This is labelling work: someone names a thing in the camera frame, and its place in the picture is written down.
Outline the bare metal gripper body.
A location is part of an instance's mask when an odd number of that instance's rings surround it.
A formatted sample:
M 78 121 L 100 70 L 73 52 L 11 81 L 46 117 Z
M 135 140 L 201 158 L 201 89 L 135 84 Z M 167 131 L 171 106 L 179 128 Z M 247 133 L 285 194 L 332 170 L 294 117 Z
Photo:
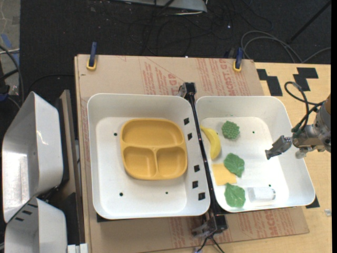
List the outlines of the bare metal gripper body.
M 325 125 L 307 125 L 296 137 L 293 135 L 293 145 L 301 152 L 331 152 L 331 129 Z

